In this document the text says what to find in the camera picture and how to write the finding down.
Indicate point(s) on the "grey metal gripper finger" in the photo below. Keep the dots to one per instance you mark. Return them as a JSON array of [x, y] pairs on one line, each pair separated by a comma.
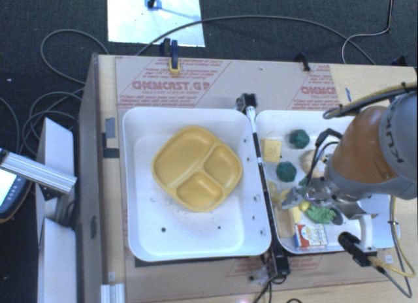
[[290, 202], [298, 191]]

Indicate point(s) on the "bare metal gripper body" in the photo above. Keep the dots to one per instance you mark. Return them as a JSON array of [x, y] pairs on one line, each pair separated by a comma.
[[321, 190]]

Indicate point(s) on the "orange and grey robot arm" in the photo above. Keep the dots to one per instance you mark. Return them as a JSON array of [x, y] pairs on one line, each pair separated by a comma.
[[369, 151]]

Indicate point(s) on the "yellow banana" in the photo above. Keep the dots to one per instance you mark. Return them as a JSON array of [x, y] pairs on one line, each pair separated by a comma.
[[296, 213]]

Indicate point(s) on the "yellow wedge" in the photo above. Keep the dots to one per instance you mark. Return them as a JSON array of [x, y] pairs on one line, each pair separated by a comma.
[[272, 192]]

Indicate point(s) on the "tan bread slice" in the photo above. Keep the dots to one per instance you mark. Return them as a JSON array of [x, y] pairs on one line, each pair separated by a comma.
[[285, 223]]

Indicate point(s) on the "dark green broccoli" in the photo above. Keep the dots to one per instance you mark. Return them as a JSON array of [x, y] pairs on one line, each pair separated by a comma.
[[286, 171], [299, 138]]

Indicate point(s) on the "light green lettuce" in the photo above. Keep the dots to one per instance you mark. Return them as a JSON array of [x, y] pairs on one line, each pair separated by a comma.
[[319, 215]]

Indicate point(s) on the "beige bread roll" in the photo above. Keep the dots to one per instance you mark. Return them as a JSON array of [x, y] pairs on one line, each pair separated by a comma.
[[308, 161]]

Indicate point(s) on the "red white blue carton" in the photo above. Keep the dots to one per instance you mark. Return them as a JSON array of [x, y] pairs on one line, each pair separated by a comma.
[[310, 235]]

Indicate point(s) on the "yellow cheese slice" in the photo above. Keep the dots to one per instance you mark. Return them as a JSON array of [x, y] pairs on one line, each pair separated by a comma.
[[271, 151]]

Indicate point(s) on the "thin black and white rod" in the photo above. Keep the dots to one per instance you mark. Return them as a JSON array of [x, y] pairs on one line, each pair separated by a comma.
[[259, 154]]

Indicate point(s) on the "white plastic tray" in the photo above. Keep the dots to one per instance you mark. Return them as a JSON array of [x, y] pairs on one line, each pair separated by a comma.
[[196, 230], [284, 125]]

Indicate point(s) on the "yellow divided plate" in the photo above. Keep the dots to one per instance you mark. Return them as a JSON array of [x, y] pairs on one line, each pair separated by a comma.
[[183, 164]]

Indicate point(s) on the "brown cardboard board red print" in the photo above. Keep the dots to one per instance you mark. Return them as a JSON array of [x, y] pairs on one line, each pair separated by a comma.
[[209, 83]]

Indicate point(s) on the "black cylinder on white bracket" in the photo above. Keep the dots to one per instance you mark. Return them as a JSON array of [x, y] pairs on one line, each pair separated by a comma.
[[354, 246]]

